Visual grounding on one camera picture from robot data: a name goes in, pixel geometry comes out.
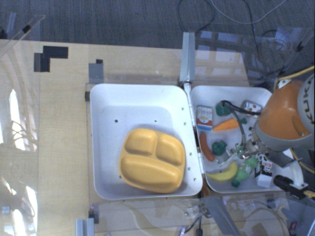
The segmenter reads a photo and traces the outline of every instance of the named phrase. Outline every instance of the orange carrot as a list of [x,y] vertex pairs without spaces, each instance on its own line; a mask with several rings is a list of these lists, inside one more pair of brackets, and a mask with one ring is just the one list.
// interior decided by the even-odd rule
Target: orange carrot
[[237,120],[232,118],[224,122],[221,122],[219,125],[215,126],[213,128],[213,131],[227,130],[227,129],[237,128],[238,126],[239,125],[238,125]]

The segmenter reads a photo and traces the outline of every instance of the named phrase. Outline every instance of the green bottle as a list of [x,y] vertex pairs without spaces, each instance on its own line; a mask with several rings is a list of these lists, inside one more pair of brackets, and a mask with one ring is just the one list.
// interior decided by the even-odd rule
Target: green bottle
[[237,188],[240,185],[240,181],[248,179],[256,165],[257,160],[253,156],[242,163],[237,170],[236,178],[232,181],[232,185]]

